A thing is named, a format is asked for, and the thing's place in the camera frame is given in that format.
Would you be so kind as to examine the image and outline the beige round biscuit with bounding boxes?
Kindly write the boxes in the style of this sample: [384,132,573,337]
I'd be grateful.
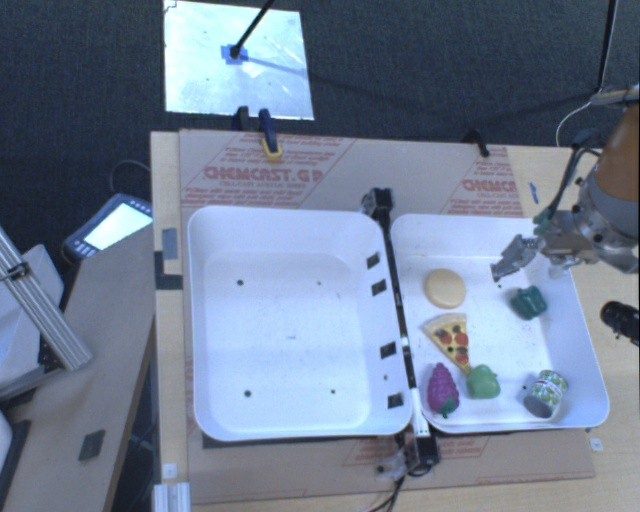
[423,268,468,310]

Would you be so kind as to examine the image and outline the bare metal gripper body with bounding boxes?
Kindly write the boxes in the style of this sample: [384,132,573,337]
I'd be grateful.
[538,211,640,274]

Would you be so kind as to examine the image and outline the thin black and white rod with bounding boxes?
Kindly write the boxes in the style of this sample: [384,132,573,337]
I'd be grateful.
[379,209,430,437]

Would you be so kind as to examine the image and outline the dark green bell pepper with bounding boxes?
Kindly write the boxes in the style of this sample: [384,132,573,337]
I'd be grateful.
[509,285,548,322]

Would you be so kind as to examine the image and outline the light green bell pepper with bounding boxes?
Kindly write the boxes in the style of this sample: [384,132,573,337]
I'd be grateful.
[465,363,503,401]

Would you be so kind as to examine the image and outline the brown cardboard board red print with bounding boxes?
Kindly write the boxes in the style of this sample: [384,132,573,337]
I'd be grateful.
[177,128,598,494]

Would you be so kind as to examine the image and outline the purple grapes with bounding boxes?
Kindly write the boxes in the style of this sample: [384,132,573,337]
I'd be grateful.
[425,362,462,420]

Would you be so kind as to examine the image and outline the white plastic tray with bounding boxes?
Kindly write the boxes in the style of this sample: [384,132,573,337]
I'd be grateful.
[389,213,612,435]
[186,204,415,443]

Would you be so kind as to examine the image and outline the small can with green print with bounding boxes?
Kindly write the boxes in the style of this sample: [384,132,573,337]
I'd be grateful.
[522,369,569,420]

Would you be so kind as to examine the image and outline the yellow pizza slice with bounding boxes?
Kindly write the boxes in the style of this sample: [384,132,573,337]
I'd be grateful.
[421,312,473,377]

